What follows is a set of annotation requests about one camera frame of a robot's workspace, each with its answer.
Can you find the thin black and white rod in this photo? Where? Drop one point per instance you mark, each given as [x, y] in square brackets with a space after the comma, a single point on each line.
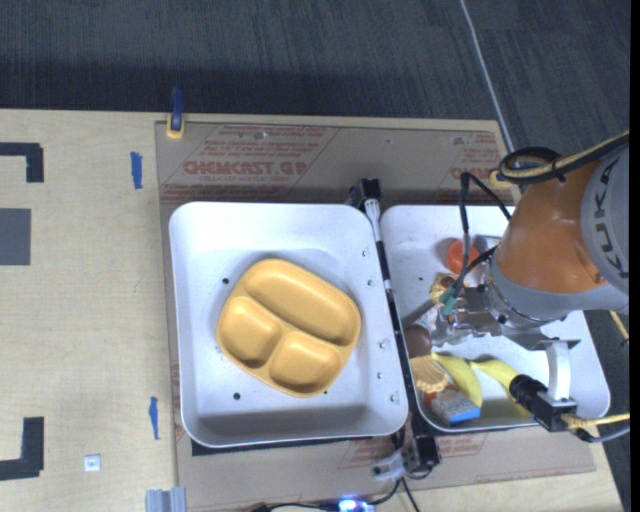
[384, 260]

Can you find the brown sausage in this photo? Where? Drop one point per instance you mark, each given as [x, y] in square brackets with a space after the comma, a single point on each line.
[418, 341]

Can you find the orange round toy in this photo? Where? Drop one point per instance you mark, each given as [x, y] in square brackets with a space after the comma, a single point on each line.
[456, 255]

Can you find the white plastic tray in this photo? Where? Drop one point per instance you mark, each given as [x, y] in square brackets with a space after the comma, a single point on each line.
[415, 240]
[210, 350]

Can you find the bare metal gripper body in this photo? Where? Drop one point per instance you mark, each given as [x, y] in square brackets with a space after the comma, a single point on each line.
[480, 312]

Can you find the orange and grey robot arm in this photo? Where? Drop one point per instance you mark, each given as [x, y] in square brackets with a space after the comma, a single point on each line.
[550, 235]

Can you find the yellow banana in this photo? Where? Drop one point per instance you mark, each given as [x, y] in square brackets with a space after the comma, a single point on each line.
[462, 372]
[500, 372]

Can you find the yellow knobbly toy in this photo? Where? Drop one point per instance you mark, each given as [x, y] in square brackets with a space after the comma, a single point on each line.
[444, 287]

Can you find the brown cardboard board, red print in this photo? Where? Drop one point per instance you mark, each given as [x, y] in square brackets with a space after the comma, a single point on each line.
[280, 165]

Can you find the blue and orange block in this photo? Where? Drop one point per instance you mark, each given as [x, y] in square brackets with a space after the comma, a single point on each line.
[457, 409]

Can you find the yellow divided plate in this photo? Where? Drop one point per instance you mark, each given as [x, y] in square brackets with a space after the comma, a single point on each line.
[295, 300]

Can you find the black cylinder on white bracket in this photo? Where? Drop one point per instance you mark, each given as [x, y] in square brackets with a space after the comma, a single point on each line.
[554, 412]

